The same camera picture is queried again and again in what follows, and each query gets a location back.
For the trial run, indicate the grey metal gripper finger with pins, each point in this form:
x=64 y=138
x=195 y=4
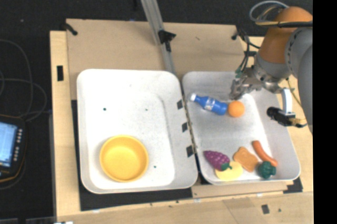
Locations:
x=232 y=91
x=239 y=92

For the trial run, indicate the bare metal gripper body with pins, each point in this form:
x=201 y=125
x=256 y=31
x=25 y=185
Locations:
x=260 y=80

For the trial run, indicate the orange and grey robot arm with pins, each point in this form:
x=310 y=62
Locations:
x=279 y=41

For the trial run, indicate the orange toy orange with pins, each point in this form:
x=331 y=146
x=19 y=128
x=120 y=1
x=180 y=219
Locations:
x=236 y=108

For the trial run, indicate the blue bottle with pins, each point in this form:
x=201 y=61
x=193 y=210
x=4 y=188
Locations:
x=210 y=105

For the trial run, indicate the white plastic tray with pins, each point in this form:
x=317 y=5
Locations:
x=226 y=133
x=131 y=112

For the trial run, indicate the orange toy sausage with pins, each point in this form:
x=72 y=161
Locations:
x=262 y=152

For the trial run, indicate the brown toy bread slice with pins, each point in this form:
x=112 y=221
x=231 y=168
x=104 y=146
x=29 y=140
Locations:
x=246 y=159

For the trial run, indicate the purple toy grapes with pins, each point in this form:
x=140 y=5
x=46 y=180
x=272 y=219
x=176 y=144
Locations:
x=216 y=159

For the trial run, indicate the yellow toy fruit slice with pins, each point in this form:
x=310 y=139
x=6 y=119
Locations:
x=231 y=173

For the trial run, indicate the green toy broccoli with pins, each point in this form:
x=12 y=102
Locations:
x=266 y=169

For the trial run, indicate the brown cardboard board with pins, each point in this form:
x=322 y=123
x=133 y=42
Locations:
x=118 y=46

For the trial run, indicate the yellow bowl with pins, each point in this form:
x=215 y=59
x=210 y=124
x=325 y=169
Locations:
x=123 y=158

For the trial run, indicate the black cylinder on white bracket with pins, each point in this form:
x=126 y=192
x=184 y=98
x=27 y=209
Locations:
x=281 y=115

